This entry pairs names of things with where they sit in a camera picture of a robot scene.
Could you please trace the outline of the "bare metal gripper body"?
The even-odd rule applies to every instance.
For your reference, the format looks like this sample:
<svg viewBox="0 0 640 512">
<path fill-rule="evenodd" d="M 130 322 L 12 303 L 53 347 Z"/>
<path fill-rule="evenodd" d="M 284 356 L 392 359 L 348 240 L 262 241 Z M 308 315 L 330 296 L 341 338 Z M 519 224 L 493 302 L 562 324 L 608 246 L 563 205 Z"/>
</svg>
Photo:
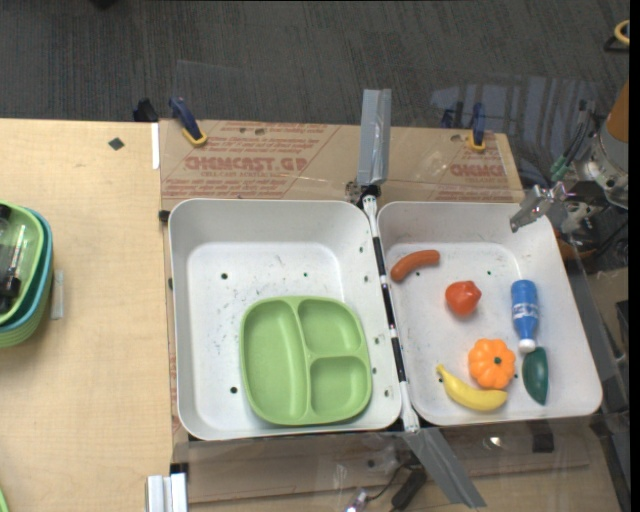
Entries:
<svg viewBox="0 0 640 512">
<path fill-rule="evenodd" d="M 562 185 L 564 209 L 571 221 L 582 221 L 609 207 L 627 211 L 628 175 L 603 154 L 587 152 L 555 162 L 555 182 Z"/>
</svg>

